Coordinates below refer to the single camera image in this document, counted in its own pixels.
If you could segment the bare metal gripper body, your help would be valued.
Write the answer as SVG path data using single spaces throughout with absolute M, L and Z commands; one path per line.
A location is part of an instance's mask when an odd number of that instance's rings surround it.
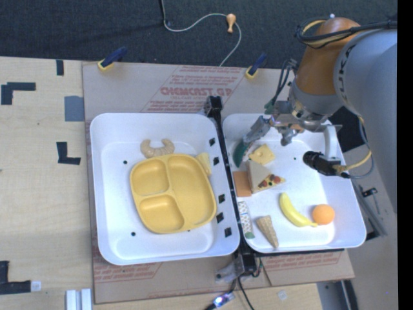
M 322 132 L 329 115 L 307 110 L 300 102 L 269 101 L 269 125 L 280 133 Z

